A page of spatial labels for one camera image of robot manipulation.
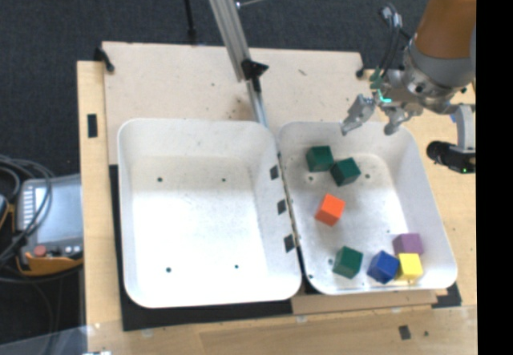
cube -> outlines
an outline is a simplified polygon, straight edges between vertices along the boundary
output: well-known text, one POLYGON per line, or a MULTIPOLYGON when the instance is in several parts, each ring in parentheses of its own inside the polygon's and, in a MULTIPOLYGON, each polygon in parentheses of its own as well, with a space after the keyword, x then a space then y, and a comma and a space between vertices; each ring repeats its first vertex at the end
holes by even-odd
POLYGON ((413 281, 424 273, 422 263, 420 261, 420 255, 416 252, 403 252, 398 254, 398 259, 398 280, 413 281))
POLYGON ((333 227, 342 216, 344 207, 344 200, 327 193, 319 204, 317 212, 315 213, 315 218, 316 220, 333 227))
POLYGON ((360 272, 362 266, 363 254, 349 247, 342 247, 338 250, 333 272, 346 278, 354 278, 360 272))
POLYGON ((306 162, 310 172, 328 171, 334 163, 329 146, 311 147, 306 153, 306 162))
POLYGON ((361 174, 358 165, 352 157, 337 161, 330 169, 331 176, 337 183, 337 186, 350 184, 361 174))
POLYGON ((394 246, 395 255, 401 252, 416 252, 419 255, 424 253, 422 240, 416 232, 399 234, 392 241, 392 245, 394 246))
POLYGON ((377 282, 386 284, 395 278, 398 268, 399 259, 381 250, 370 261, 367 275, 374 278, 377 282))

black cable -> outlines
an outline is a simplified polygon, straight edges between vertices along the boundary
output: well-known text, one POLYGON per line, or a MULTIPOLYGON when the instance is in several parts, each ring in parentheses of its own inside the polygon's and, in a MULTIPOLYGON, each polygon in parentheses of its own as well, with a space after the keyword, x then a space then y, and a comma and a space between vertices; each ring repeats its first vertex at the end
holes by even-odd
MULTIPOLYGON (((25 240, 27 236, 32 234, 35 229, 41 225, 41 223, 45 220, 50 211, 51 201, 52 201, 52 191, 51 191, 51 182, 50 177, 54 176, 53 172, 48 168, 44 167, 39 163, 35 163, 33 161, 25 160, 25 159, 11 159, 5 155, 0 155, 0 167, 4 169, 11 170, 12 172, 18 172, 18 174, 24 175, 26 179, 34 179, 37 178, 38 175, 42 175, 43 179, 46 183, 45 194, 42 198, 41 204, 38 206, 34 217, 30 223, 23 229, 23 231, 14 236, 13 242, 0 253, 0 269, 3 268, 7 262, 13 258, 16 254, 15 249, 25 240)), ((17 197, 18 192, 14 192, 13 196, 17 197)))
POLYGON ((43 353, 48 352, 51 355, 54 352, 55 345, 55 332, 59 330, 59 322, 61 315, 61 304, 63 302, 63 278, 59 280, 59 290, 57 291, 57 308, 55 309, 55 319, 54 319, 54 327, 53 332, 50 337, 50 341, 46 345, 46 351, 43 350, 43 353))
POLYGON ((390 69, 392 62, 394 61, 394 57, 397 54, 401 35, 405 34, 401 32, 401 16, 399 15, 397 9, 392 3, 386 3, 385 7, 381 9, 381 14, 382 18, 387 22, 390 31, 388 45, 385 50, 385 54, 383 55, 383 58, 379 63, 379 68, 382 70, 381 76, 383 77, 385 76, 386 72, 390 69))
POLYGON ((16 198, 16 195, 19 193, 19 189, 21 187, 21 182, 20 182, 19 176, 18 176, 18 174, 16 174, 16 171, 14 171, 10 168, 7 168, 7 167, 0 166, 0 171, 9 175, 14 181, 14 189, 10 192, 10 194, 8 196, 6 196, 7 200, 10 203, 12 203, 14 201, 14 199, 16 198))
POLYGON ((8 278, 4 276, 0 276, 0 282, 4 282, 7 284, 44 284, 46 282, 52 282, 55 280, 61 280, 62 278, 66 278, 67 276, 73 275, 77 272, 79 272, 83 268, 83 265, 77 265, 76 267, 73 267, 72 269, 69 269, 64 272, 60 272, 55 275, 51 276, 37 276, 34 278, 29 278, 27 276, 20 276, 20 272, 13 270, 10 267, 4 267, 5 270, 12 272, 16 276, 20 276, 19 278, 8 278))
POLYGON ((20 272, 17 272, 15 270, 13 270, 12 268, 6 268, 8 271, 10 272, 13 272, 14 274, 16 274, 17 276, 20 276, 23 280, 25 280, 25 284, 28 284, 30 285, 32 288, 34 288, 36 290, 36 292, 39 294, 39 296, 42 298, 42 301, 46 307, 46 312, 48 314, 48 333, 47 333, 47 336, 46 336, 46 343, 45 345, 42 347, 42 350, 40 352, 41 355, 43 354, 51 354, 50 351, 50 348, 52 346, 52 342, 53 342, 53 333, 55 332, 54 330, 54 327, 55 327, 55 316, 54 316, 54 311, 51 307, 51 303, 50 303, 50 299, 48 298, 48 296, 44 293, 44 291, 41 289, 41 287, 38 285, 37 282, 34 282, 33 280, 31 280, 28 276, 20 273, 20 272))
POLYGON ((404 30, 402 27, 401 29, 399 29, 400 33, 401 33, 401 36, 403 38, 405 38, 406 40, 410 40, 411 39, 411 34, 409 34, 408 32, 406 32, 406 30, 404 30))

green light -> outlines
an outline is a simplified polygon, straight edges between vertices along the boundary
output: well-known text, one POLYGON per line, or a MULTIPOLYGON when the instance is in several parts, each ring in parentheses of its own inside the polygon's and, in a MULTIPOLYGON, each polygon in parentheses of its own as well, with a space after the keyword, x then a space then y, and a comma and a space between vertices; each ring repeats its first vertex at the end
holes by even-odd
POLYGON ((392 99, 388 99, 387 97, 383 97, 381 89, 378 89, 379 99, 384 103, 392 103, 392 99))

wooden platform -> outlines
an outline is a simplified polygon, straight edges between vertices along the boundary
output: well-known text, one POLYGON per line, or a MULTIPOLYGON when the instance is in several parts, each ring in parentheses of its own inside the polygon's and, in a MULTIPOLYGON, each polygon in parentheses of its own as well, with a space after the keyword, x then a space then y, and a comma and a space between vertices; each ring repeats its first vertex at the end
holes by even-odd
MULTIPOLYGON (((108 177, 109 164, 116 163, 119 126, 135 117, 252 119, 252 112, 245 86, 235 80, 223 47, 105 42, 103 48, 115 66, 112 74, 99 62, 77 64, 89 350, 160 353, 166 348, 168 353, 214 354, 297 353, 307 348, 307 353, 383 353, 397 352, 402 345, 407 353, 440 353, 437 348, 474 353, 475 176, 435 166, 426 156, 426 173, 458 264, 463 306, 432 309, 430 305, 447 294, 444 290, 334 298, 300 292, 293 298, 292 316, 123 332, 108 177), (91 117, 96 135, 89 128, 91 117), (398 328, 404 325, 410 339, 401 338, 398 328)), ((362 64, 357 53, 251 52, 253 60, 269 65, 261 82, 269 128, 275 134, 290 121, 344 119, 358 93, 369 95, 368 83, 354 76, 362 64)), ((469 92, 458 100, 473 103, 475 97, 469 92)), ((377 113, 374 119, 381 116, 377 113)), ((456 141, 455 124, 448 117, 425 113, 405 126, 421 149, 434 139, 456 141)))

black mount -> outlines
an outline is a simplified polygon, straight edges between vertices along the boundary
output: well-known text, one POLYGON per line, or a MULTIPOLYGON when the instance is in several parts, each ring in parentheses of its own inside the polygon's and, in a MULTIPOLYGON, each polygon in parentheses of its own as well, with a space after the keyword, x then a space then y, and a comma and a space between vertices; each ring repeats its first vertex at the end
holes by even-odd
POLYGON ((107 52, 102 47, 96 47, 95 49, 95 62, 105 62, 105 68, 108 72, 112 73, 115 69, 114 65, 111 63, 107 52))
POLYGON ((253 84, 253 89, 261 93, 262 87, 260 85, 260 76, 264 74, 264 72, 269 69, 269 66, 262 63, 257 63, 248 58, 245 59, 242 63, 242 71, 244 72, 244 77, 246 80, 251 80, 253 84))
POLYGON ((462 174, 475 173, 475 151, 458 151, 457 147, 443 141, 433 141, 427 146, 427 156, 436 164, 447 166, 462 174))

